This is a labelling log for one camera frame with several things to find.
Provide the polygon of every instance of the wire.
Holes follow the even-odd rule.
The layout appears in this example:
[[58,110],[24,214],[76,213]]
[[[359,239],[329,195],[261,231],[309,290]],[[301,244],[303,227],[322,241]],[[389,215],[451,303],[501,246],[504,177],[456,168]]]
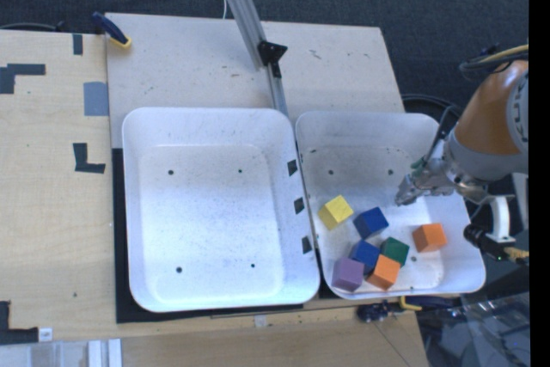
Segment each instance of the wire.
[[508,69],[512,62],[519,59],[529,59],[529,45],[516,46],[488,56],[483,55],[471,58],[468,61],[460,63],[458,69],[468,81],[473,81],[474,79],[472,77],[466,76],[465,74],[470,74],[472,72],[486,75],[497,74]]
[[449,113],[451,113],[453,110],[454,110],[454,105],[450,105],[446,107],[445,110],[443,111],[443,115],[439,119],[439,127],[437,128],[436,136],[434,137],[433,142],[431,143],[431,147],[428,150],[428,153],[426,153],[426,155],[424,156],[424,164],[426,164],[431,159],[431,155],[436,149],[437,141],[445,137],[445,130],[443,129],[443,123],[447,119],[447,116],[449,115]]
[[529,258],[529,251],[525,251],[523,249],[515,247],[506,247],[504,248],[504,252],[508,254],[508,259],[513,261],[514,263],[525,266],[529,265],[527,263],[527,259]]
[[64,25],[64,22],[60,22],[57,26],[46,25],[44,23],[31,23],[31,22],[21,22],[21,23],[10,23],[9,25],[2,25],[0,29],[20,29],[20,30],[29,30],[36,29],[40,31],[53,31],[58,32],[61,30],[61,27]]
[[510,49],[506,49],[505,51],[497,52],[496,54],[492,54],[488,57],[485,57],[484,61],[491,61],[494,59],[501,59],[502,57],[508,56],[508,55],[514,55],[518,54],[520,52],[529,52],[529,45],[521,45],[512,47]]
[[227,0],[223,0],[223,16],[222,19],[225,19],[227,15]]
[[451,107],[451,112],[453,115],[456,116],[456,118],[460,118],[462,109],[461,107],[457,106],[454,102],[444,100],[443,98],[438,98],[436,96],[431,95],[424,95],[424,94],[403,94],[401,96],[401,100],[405,102],[426,102],[428,104],[433,104],[436,107],[442,108],[443,110],[446,110],[447,108]]
[[470,221],[474,220],[477,217],[477,215],[480,214],[480,211],[483,207],[484,205],[478,205],[475,211],[470,215]]

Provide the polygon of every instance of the black bracket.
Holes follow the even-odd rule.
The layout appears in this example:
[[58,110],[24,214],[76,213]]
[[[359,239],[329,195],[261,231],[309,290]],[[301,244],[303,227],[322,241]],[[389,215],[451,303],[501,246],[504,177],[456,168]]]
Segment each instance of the black bracket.
[[278,45],[264,40],[258,44],[258,51],[260,52],[262,63],[264,66],[268,66],[269,64],[272,66],[273,76],[276,78],[281,78],[281,70],[278,67],[278,61],[283,57],[287,49],[288,46]]

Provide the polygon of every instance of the wooden table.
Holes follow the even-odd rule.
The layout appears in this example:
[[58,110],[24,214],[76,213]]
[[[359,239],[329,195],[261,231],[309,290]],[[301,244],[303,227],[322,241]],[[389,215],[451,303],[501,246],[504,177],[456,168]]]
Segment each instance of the wooden table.
[[[128,16],[128,23],[133,18]],[[239,40],[236,25],[222,22],[215,25]],[[306,108],[403,111],[378,28],[264,26],[272,41],[290,47],[281,66],[291,119]],[[355,46],[342,46],[344,37]],[[150,365],[154,356],[172,359],[164,365],[184,365],[177,357],[185,352],[199,359],[203,345],[217,348],[208,349],[208,357],[227,355],[228,365],[237,355],[248,357],[239,365],[259,365],[253,360],[264,356],[273,362],[307,359],[300,365],[314,360],[332,365],[339,353],[347,353],[348,360],[364,359],[363,344],[373,351],[373,365],[427,365],[414,314],[364,324],[355,319],[352,306],[365,301],[316,298],[299,312],[117,324],[112,125],[109,116],[85,114],[83,93],[85,83],[111,81],[107,52],[114,49],[104,36],[85,34],[77,54],[74,39],[72,34],[0,32],[0,67],[46,66],[44,76],[15,75],[14,93],[0,94],[0,300],[11,301],[11,328],[51,327],[54,339],[63,341],[123,338],[125,361],[135,361],[132,365]],[[345,59],[355,61],[344,64]],[[335,71],[338,76],[328,75]],[[315,105],[327,81],[336,89]],[[337,93],[349,100],[332,100]],[[271,106],[268,99],[263,102],[261,107]],[[75,171],[74,143],[86,143],[88,162],[106,164],[104,173]],[[235,348],[243,340],[255,342]],[[355,348],[346,348],[346,341]],[[284,352],[287,345],[291,350]]]

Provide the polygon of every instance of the cube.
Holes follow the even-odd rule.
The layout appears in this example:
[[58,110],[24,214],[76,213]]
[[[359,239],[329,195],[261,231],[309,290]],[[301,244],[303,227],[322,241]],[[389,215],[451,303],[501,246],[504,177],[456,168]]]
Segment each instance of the cube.
[[389,226],[386,217],[378,206],[359,214],[353,220],[353,224],[363,240],[372,235],[377,235]]
[[363,283],[364,264],[342,257],[334,263],[333,287],[353,292]]
[[380,246],[380,252],[392,260],[399,261],[403,267],[406,256],[409,254],[409,246],[393,237],[388,237]]
[[370,274],[378,261],[380,249],[368,242],[360,240],[351,249],[349,258],[364,264],[363,275]]
[[380,254],[378,256],[378,261],[376,262],[374,271],[365,280],[374,286],[387,291],[395,284],[400,269],[401,264],[399,261],[392,260],[389,257]]
[[437,251],[447,244],[447,237],[440,223],[419,226],[412,232],[412,238],[419,253]]
[[339,195],[326,202],[317,214],[328,229],[333,229],[351,216],[353,209],[345,201],[344,196]]

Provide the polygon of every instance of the gray tape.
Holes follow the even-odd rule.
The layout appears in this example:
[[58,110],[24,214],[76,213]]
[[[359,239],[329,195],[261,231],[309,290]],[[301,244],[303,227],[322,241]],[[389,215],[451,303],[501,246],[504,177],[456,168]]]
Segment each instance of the gray tape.
[[91,82],[84,84],[84,115],[109,115],[109,98],[105,83]]

